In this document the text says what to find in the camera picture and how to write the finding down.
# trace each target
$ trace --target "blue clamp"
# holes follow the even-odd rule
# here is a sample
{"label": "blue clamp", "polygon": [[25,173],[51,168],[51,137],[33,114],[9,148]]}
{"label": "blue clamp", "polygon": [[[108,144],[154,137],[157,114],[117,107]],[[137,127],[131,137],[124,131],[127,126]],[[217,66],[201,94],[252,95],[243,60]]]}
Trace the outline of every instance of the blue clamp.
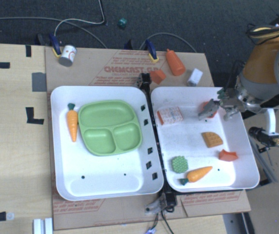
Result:
{"label": "blue clamp", "polygon": [[58,55],[58,56],[61,55],[60,45],[58,43],[57,38],[52,33],[49,34],[49,37],[50,37],[50,40],[51,40],[51,43],[55,50],[56,55]]}
{"label": "blue clamp", "polygon": [[146,47],[149,50],[148,55],[149,55],[151,61],[153,63],[156,63],[157,61],[159,61],[159,58],[157,57],[156,49],[155,49],[153,43],[150,40],[146,39],[145,44],[146,44]]}

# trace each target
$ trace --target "orange carrot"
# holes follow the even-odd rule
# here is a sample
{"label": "orange carrot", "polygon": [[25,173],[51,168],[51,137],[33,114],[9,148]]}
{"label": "orange carrot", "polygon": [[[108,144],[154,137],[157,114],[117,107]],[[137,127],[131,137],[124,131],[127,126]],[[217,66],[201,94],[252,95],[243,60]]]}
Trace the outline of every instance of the orange carrot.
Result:
{"label": "orange carrot", "polygon": [[187,174],[187,178],[189,182],[196,182],[203,178],[208,172],[211,171],[212,166],[201,167],[195,170],[190,171]]}
{"label": "orange carrot", "polygon": [[74,110],[75,104],[68,104],[69,111],[67,112],[67,125],[73,142],[77,140],[78,131],[78,113]]}

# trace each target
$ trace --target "small green object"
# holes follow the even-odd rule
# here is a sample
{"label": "small green object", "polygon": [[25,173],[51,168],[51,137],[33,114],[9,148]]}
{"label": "small green object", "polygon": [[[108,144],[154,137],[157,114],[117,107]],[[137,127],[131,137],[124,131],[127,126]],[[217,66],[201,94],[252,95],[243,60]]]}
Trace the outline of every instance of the small green object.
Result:
{"label": "small green object", "polygon": [[186,185],[188,183],[188,179],[187,178],[180,178],[179,181],[180,181],[180,183],[182,185]]}
{"label": "small green object", "polygon": [[119,21],[118,21],[118,26],[122,29],[124,29],[126,27],[126,23],[127,23],[127,20],[125,18],[121,18]]}
{"label": "small green object", "polygon": [[218,90],[218,99],[224,99],[225,98],[225,89],[221,88]]}
{"label": "small green object", "polygon": [[74,110],[75,104],[69,103],[69,104],[68,104],[68,108],[69,108],[69,110]]}
{"label": "small green object", "polygon": [[123,154],[142,142],[138,117],[131,105],[122,100],[85,104],[78,117],[84,144],[97,156]]}
{"label": "small green object", "polygon": [[184,156],[177,156],[172,160],[172,169],[174,172],[181,174],[188,170],[187,159]]}

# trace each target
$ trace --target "orange toy bottle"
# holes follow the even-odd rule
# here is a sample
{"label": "orange toy bottle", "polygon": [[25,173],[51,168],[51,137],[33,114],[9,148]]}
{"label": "orange toy bottle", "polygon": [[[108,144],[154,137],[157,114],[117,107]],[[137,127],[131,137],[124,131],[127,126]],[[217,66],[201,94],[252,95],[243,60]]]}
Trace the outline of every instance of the orange toy bottle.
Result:
{"label": "orange toy bottle", "polygon": [[180,76],[186,71],[183,62],[173,50],[167,49],[165,57],[167,58],[170,69],[175,76]]}

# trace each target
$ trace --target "green divided plate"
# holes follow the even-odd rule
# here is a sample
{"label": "green divided plate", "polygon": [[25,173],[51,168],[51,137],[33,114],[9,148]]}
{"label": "green divided plate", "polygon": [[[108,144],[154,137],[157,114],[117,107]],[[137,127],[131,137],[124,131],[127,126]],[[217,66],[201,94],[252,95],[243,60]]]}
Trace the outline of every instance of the green divided plate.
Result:
{"label": "green divided plate", "polygon": [[86,148],[98,156],[122,154],[142,142],[139,120],[122,100],[104,100],[83,105],[79,127]]}

